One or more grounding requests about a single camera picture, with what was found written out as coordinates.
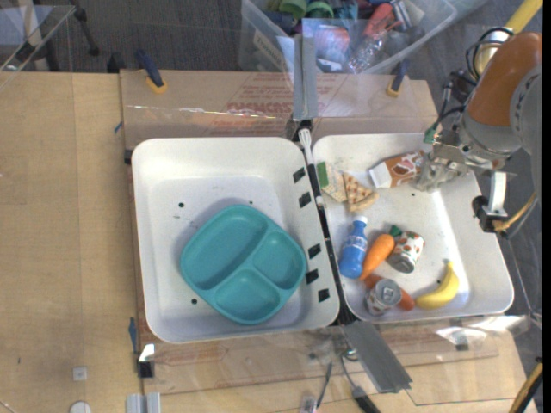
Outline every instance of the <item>black cable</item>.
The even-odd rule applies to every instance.
[[[350,382],[350,386],[352,388],[352,397],[356,401],[356,404],[358,404],[358,407],[362,409],[364,413],[381,413],[377,406],[373,404],[373,401],[369,398],[368,394],[359,385],[354,384],[354,381],[350,377],[350,374],[348,373],[348,370],[346,370],[346,366],[344,365],[345,353],[346,352],[339,354],[339,358],[343,366],[344,375],[346,376],[346,379]]]
[[[474,80],[472,80],[471,78],[469,77],[466,77],[463,73],[459,73],[459,72],[450,72],[449,75],[451,75],[452,77],[456,77],[456,78],[460,78],[462,79],[465,83],[468,83],[468,84],[471,84],[472,86],[476,86],[476,82]]]
[[[324,400],[325,390],[327,389],[327,386],[329,385],[329,379],[331,379],[332,370],[333,370],[333,363],[330,362],[329,365],[327,366],[327,372],[325,373],[324,387],[321,390],[321,393],[319,394],[318,402],[316,403],[316,408],[319,408],[319,406],[321,405],[321,402]]]
[[[451,97],[452,85],[453,84],[451,83],[451,81],[448,81],[448,83],[446,83],[446,85],[444,86],[443,101],[442,101],[442,106],[440,107],[440,112],[438,114],[438,117],[442,116],[446,111],[446,107],[448,106],[448,103],[449,103],[449,98]]]
[[[438,115],[438,119],[435,121],[431,128],[436,130],[436,128],[442,123],[444,119],[446,119],[451,114],[462,112],[464,109],[465,106],[454,107],[448,110],[446,113]]]
[[[501,26],[499,26],[499,27],[491,28],[491,29],[488,29],[487,31],[485,31],[480,36],[479,41],[482,41],[483,39],[485,39],[485,37],[487,37],[489,34],[493,34],[494,32],[505,32],[506,34],[511,35],[511,36],[514,34],[514,32],[511,31],[510,29],[502,28]]]

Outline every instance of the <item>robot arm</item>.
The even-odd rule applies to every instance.
[[[520,33],[505,41],[463,107],[459,122],[434,138],[418,189],[433,191],[469,170],[493,173],[492,186],[498,189],[492,191],[490,207],[499,208],[505,182],[496,173],[522,147],[532,156],[532,176],[541,200],[542,34]],[[507,217],[499,210],[496,214],[490,217]],[[485,231],[492,228],[482,226]]]

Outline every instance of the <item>white container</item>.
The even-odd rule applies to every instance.
[[[423,148],[430,150],[423,144],[423,134],[326,136],[313,147],[313,157],[316,163],[332,163],[369,186],[368,168],[388,157]],[[444,184],[434,193],[421,192],[413,184],[378,191],[380,199],[364,212],[369,219],[368,246],[391,225],[417,232],[426,245],[412,273],[401,273],[383,262],[375,274],[396,281],[416,298],[437,287],[446,260],[450,260],[459,276],[460,289],[448,305],[437,310],[416,307],[402,311],[394,307],[380,317],[373,317],[364,302],[365,285],[343,277],[344,296],[358,318],[377,323],[399,322],[501,313],[509,308],[514,292],[498,239],[483,232],[479,221],[473,218],[471,202],[480,195],[473,173]],[[331,240],[338,255],[350,228],[350,214],[344,205],[329,198],[325,205]]]
[[[241,0],[242,34],[239,66],[244,71],[283,71],[284,57],[278,37],[288,36],[264,13],[269,0]],[[406,49],[373,66],[368,73],[386,74],[396,64],[419,49],[455,19],[455,9],[447,0],[403,0],[412,18],[426,32]]]
[[[134,150],[132,167],[145,317],[160,339],[189,342],[315,329],[336,318],[340,304],[306,162],[291,141],[150,139]],[[295,181],[293,174],[300,170],[304,175]],[[311,201],[300,206],[303,194]],[[185,244],[216,213],[236,204],[274,220],[304,248],[307,271],[317,270],[317,278],[303,279],[270,320],[252,326],[219,314],[179,271]],[[320,252],[310,258],[316,245]]]

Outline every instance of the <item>cardboard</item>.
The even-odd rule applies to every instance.
[[[290,139],[294,135],[297,124],[292,119],[293,87],[288,74],[161,73],[168,89],[156,94],[145,83],[145,71],[121,72],[128,150],[152,138],[280,136]],[[314,119],[313,142],[326,134],[424,131],[436,118],[430,92],[415,90],[406,77],[400,96],[392,98],[386,94],[390,78],[386,75],[318,75],[319,118]]]

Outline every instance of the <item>wooden table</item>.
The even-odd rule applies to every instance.
[[[426,83],[411,85],[434,111]],[[0,401],[17,413],[68,411],[78,400],[124,412],[126,396],[143,390],[127,331],[137,293],[121,117],[118,75],[23,72],[0,92]],[[408,367],[412,389],[374,402],[383,412],[507,411],[525,375],[512,335],[493,340],[493,356]],[[455,383],[442,384],[450,375]],[[365,374],[354,378],[371,387]],[[298,411],[322,384],[175,393],[162,406]],[[319,411],[359,411],[341,374]]]

